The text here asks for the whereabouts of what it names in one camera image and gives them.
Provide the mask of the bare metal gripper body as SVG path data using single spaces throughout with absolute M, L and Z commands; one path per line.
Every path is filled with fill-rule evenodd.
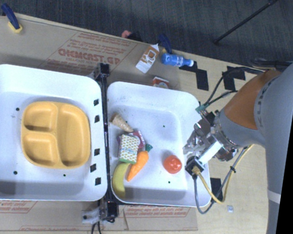
M 218 113 L 202 114 L 201 120 L 194 125 L 192 135 L 195 136 L 195 143 L 201 140 L 206 145 L 198 158 L 210 160 L 215 157 L 221 161 L 229 161 L 237 153 L 238 146 L 226 137 Z

